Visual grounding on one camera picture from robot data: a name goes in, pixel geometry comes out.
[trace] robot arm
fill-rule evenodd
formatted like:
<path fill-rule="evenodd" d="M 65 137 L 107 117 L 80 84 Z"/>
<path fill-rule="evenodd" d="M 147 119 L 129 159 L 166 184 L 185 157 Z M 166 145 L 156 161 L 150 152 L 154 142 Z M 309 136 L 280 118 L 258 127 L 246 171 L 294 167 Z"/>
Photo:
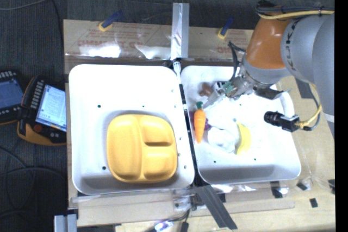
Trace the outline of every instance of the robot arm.
<path fill-rule="evenodd" d="M 255 93 L 275 99 L 281 92 L 270 86 L 292 75 L 316 86 L 334 137 L 334 13 L 286 21 L 270 18 L 261 18 L 256 25 L 238 75 L 215 90 L 204 107 L 224 96 L 237 99 Z"/>

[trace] handheld device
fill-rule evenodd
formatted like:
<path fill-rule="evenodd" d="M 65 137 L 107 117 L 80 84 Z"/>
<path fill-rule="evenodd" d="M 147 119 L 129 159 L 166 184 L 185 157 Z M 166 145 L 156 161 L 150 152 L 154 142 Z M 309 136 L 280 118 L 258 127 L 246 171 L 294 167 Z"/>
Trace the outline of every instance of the handheld device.
<path fill-rule="evenodd" d="M 30 81 L 21 103 L 17 134 L 40 145 L 66 143 L 66 104 L 62 86 L 44 76 Z"/>
<path fill-rule="evenodd" d="M 16 122 L 23 98 L 23 81 L 14 70 L 0 72 L 0 125 Z"/>

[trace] toy carrot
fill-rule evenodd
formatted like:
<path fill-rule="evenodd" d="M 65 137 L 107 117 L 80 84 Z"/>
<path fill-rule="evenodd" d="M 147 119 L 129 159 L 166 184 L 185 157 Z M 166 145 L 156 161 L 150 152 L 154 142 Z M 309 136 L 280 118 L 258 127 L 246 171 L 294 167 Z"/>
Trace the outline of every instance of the toy carrot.
<path fill-rule="evenodd" d="M 206 124 L 206 113 L 202 109 L 202 102 L 197 102 L 197 110 L 194 114 L 194 127 L 195 127 L 195 133 L 197 142 L 201 143 L 204 133 L 204 126 Z"/>

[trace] white tray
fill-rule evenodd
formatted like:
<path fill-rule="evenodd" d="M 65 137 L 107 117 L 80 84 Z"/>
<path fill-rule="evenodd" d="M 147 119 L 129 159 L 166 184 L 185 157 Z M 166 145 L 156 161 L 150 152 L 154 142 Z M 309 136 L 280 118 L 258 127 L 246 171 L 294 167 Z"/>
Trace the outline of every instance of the white tray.
<path fill-rule="evenodd" d="M 78 65 L 69 74 L 72 180 L 86 195 L 183 189 L 195 175 L 181 94 L 175 73 L 162 66 Z M 106 156 L 109 122 L 120 114 L 162 117 L 173 127 L 177 171 L 167 181 L 129 184 L 111 174 Z"/>
<path fill-rule="evenodd" d="M 205 103 L 199 91 L 203 82 L 227 81 L 233 73 L 232 67 L 187 66 L 182 71 L 182 83 L 189 111 L 196 110 L 196 102 Z M 194 149 L 200 176 L 210 184 L 241 184 L 261 181 L 295 179 L 301 172 L 300 159 L 290 132 L 267 124 L 264 114 L 278 111 L 293 116 L 293 103 L 284 93 L 281 99 L 270 101 L 252 94 L 241 96 L 237 101 L 224 99 L 206 114 L 209 123 L 228 125 L 233 119 L 241 122 L 251 131 L 251 148 L 244 155 L 227 153 L 213 147 L 204 133 L 200 144 Z"/>

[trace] cable connector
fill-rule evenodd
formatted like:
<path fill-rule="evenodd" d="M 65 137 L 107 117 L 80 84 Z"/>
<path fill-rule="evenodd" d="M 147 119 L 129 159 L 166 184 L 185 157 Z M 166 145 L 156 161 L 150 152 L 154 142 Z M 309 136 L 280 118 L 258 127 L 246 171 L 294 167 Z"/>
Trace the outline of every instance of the cable connector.
<path fill-rule="evenodd" d="M 279 112 L 267 111 L 264 115 L 264 120 L 266 123 L 272 124 L 273 126 L 282 127 L 283 130 L 290 132 L 298 130 L 300 127 L 296 125 L 300 121 L 298 115 L 293 117 L 286 117 L 284 114 Z"/>

